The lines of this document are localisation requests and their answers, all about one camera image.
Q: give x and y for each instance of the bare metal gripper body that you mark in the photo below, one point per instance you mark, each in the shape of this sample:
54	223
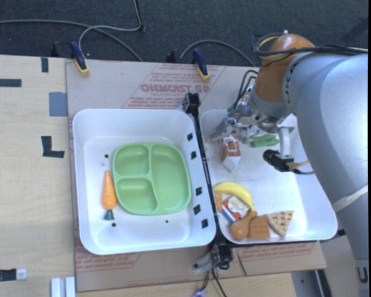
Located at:
256	122

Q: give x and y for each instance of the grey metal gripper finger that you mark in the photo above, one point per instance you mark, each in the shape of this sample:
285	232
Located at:
220	130
243	135

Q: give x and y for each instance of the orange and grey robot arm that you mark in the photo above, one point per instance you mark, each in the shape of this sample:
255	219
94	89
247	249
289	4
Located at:
321	110

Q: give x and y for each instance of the green pea pod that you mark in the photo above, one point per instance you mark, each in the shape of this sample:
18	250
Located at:
264	141

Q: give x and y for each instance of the orange and white carton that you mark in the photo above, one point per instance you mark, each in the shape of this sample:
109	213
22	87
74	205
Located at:
230	155

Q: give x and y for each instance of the thin black and white rod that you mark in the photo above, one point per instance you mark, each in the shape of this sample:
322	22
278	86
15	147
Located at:
205	162

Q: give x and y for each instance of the yellow banana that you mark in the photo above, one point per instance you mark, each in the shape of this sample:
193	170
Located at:
235	189

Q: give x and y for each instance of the white plastic tray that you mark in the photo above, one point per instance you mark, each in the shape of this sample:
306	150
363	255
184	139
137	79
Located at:
266	190
136	230

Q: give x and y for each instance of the red and white packet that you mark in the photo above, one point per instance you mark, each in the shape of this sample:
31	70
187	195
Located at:
235	209

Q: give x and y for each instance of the green divided plate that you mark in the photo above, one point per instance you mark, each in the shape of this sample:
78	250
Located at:
160	181

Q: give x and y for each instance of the brown waffle biscuit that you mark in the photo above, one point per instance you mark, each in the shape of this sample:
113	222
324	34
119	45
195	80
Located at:
259	227

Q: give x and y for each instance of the pizza slice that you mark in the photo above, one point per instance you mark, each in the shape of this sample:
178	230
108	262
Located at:
281	221

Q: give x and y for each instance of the brown pear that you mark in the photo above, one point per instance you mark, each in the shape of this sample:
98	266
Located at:
238	230

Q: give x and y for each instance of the brown cardboard board red print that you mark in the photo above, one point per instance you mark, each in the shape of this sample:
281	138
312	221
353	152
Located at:
111	85

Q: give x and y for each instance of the orange carrot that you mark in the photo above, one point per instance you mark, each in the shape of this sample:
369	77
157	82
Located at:
109	190

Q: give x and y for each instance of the black cylinder on white bracket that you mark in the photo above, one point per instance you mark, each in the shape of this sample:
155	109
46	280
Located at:
279	159

